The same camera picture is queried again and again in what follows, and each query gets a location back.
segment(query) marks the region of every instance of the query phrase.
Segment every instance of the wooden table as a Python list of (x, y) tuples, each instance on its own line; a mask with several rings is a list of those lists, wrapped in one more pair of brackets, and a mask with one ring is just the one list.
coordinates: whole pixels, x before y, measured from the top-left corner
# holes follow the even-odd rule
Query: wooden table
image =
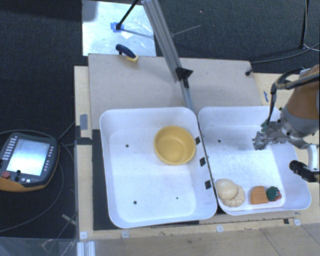
[[(257, 95), (261, 100), (261, 105), (267, 106), (269, 104), (266, 102), (264, 92), (269, 93), (270, 86), (277, 77), (279, 77), (279, 74), (252, 73), (250, 75), (250, 79), (256, 83)], [(81, 124), (80, 116), (87, 115), (87, 129), (80, 130), (80, 133), (81, 137), (92, 138), (92, 105), (90, 97), (89, 68), (87, 66), (76, 66), (74, 68), (74, 84), (76, 125), (79, 126)], [(279, 91), (276, 107), (283, 107), (290, 97), (290, 94), (290, 91)], [(308, 142), (319, 143), (319, 132), (317, 132), (315, 136), (307, 138), (307, 140)], [(306, 151), (297, 150), (297, 156), (300, 161), (305, 163), (308, 161)], [(219, 250), (224, 252), (224, 255), (229, 255), (224, 247), (228, 247), (228, 239), (236, 238), (235, 243), (239, 246), (244, 240), (247, 242), (250, 240), (255, 241), (252, 244), (250, 243), (249, 249), (247, 248), (249, 251), (253, 250), (253, 252), (257, 249), (255, 243), (258, 243), (258, 246), (265, 244), (266, 252), (270, 250), (270, 254), (262, 255), (273, 255), (271, 252), (274, 252), (275, 245), (270, 241), (276, 239), (275, 237), (278, 236), (279, 233), (283, 232), (283, 235), (285, 235), (287, 232), (289, 235), (292, 234), (292, 231), (290, 230), (294, 229), (296, 232), (306, 235), (305, 230), (308, 228), (310, 230), (308, 232), (310, 236), (312, 232), (317, 234), (318, 227), (320, 227), (316, 226), (316, 229), (314, 228), (314, 224), (320, 224), (319, 184), (309, 183), (308, 187), (311, 193), (312, 202), (310, 207), (305, 210), (259, 213), (243, 216), (220, 214), (215, 215), (211, 219), (202, 220), (198, 225), (94, 231), (92, 146), (79, 144), (76, 146), (76, 164), (79, 239), (81, 241), (99, 241), (99, 243), (96, 243), (97, 252), (106, 252), (107, 250), (111, 255), (112, 253), (115, 253), (114, 255), (151, 255), (153, 254), (151, 251), (157, 250), (157, 253), (154, 253), (153, 255), (171, 255), (172, 250), (168, 250), (168, 247), (166, 247), (166, 244), (168, 244), (171, 249), (173, 247), (181, 248), (179, 252), (174, 253), (175, 255), (197, 255), (199, 252), (206, 252), (206, 250), (209, 252), (212, 249), (212, 243), (219, 240)], [(301, 226), (295, 226), (294, 220), (296, 220), (296, 223), (298, 223), (297, 220), (300, 221), (303, 225), (303, 230)], [(129, 240), (122, 239), (127, 235), (130, 237)], [(266, 239), (269, 240), (273, 247), (270, 247), (270, 244), (266, 243)], [(147, 243), (150, 243), (151, 245), (148, 247), (148, 250), (144, 250), (146, 248), (142, 245)], [(316, 250), (318, 250), (316, 244), (312, 244), (314, 248), (311, 245), (309, 245), (308, 248), (312, 248), (312, 250), (315, 250), (316, 252)], [(238, 251), (234, 246), (232, 248), (233, 252), (237, 252), (238, 255), (246, 255), (244, 254), (246, 251), (249, 253), (248, 250), (243, 249), (242, 254), (242, 250)]]

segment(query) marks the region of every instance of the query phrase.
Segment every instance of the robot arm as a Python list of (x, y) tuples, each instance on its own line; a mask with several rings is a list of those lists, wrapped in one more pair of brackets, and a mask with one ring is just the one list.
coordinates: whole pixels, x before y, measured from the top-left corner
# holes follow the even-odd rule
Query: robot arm
[[(319, 144), (309, 144), (304, 137), (319, 130), (319, 65), (310, 69), (295, 69), (280, 76), (271, 87), (271, 104), (267, 120), (261, 125), (253, 146), (263, 150), (268, 144), (289, 142), (299, 149), (307, 149), (308, 166), (294, 161), (290, 169), (309, 182), (319, 182), (318, 153)], [(286, 78), (297, 71), (300, 78), (288, 81)], [(270, 121), (277, 99), (277, 90), (294, 89), (289, 101), (281, 110), (280, 119)]]

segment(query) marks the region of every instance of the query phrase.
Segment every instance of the red button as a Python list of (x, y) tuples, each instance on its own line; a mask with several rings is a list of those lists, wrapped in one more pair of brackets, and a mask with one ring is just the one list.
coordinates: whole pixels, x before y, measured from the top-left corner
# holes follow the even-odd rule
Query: red button
[(8, 172), (7, 170), (3, 171), (1, 173), (1, 177), (8, 180), (10, 178), (10, 172)]

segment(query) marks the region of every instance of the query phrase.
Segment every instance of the white tray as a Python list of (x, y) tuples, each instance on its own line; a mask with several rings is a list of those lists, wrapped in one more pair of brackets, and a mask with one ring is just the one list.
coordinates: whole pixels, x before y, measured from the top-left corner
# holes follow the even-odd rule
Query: white tray
[(109, 216), (120, 228), (203, 220), (217, 210), (200, 142), (183, 165), (161, 162), (153, 146), (165, 126), (201, 138), (196, 115), (185, 107), (112, 109), (100, 118)]
[[(239, 207), (220, 207), (230, 215), (302, 210), (309, 207), (311, 195), (306, 182), (293, 174), (289, 163), (297, 159), (289, 143), (268, 145), (255, 150), (252, 139), (268, 117), (268, 106), (205, 107), (198, 115), (200, 130), (213, 179), (226, 178), (243, 187), (245, 201)], [(272, 121), (279, 119), (275, 109)], [(278, 187), (282, 198), (275, 202), (250, 204), (253, 187)]]

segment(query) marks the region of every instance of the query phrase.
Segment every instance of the yellow bowl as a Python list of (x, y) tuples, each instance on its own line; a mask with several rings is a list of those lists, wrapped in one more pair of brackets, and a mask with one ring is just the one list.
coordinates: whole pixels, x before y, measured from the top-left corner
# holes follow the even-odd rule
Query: yellow bowl
[(196, 143), (192, 135), (179, 126), (166, 126), (154, 137), (153, 146), (158, 158), (169, 165), (183, 165), (196, 153)]

